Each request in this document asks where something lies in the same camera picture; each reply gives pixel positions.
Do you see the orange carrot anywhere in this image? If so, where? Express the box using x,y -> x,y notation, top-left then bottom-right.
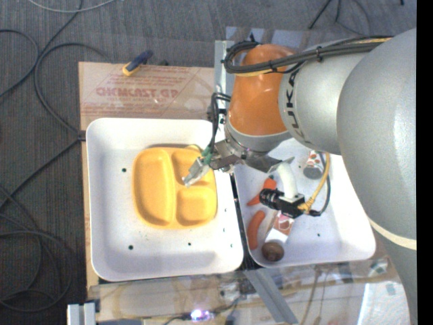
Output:
246,177 -> 278,207

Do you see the brown cardboard board red print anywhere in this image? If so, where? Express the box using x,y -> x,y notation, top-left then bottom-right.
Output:
78,62 -> 245,290

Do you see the orange sausage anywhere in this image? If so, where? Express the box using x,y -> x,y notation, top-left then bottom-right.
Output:
246,209 -> 267,251

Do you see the brown round fruit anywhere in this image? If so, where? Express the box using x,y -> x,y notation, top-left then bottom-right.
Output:
260,241 -> 286,263

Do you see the black cylinder on white bracket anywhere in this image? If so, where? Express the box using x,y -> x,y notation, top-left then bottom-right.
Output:
259,157 -> 306,219

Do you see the white plastic tray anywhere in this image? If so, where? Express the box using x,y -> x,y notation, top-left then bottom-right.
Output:
85,117 -> 245,282
233,137 -> 378,269

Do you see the white and red carton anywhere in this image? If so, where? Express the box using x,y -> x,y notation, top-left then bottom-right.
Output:
265,211 -> 295,245

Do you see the thin black rod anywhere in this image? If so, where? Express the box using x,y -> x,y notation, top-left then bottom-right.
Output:
229,172 -> 253,270

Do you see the yellow divided plate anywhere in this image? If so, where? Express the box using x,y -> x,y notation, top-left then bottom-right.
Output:
132,146 -> 219,230

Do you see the small white and red can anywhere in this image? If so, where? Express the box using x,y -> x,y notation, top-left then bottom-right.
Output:
302,150 -> 325,180

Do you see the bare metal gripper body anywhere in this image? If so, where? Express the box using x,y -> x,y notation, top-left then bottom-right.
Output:
208,139 -> 285,175

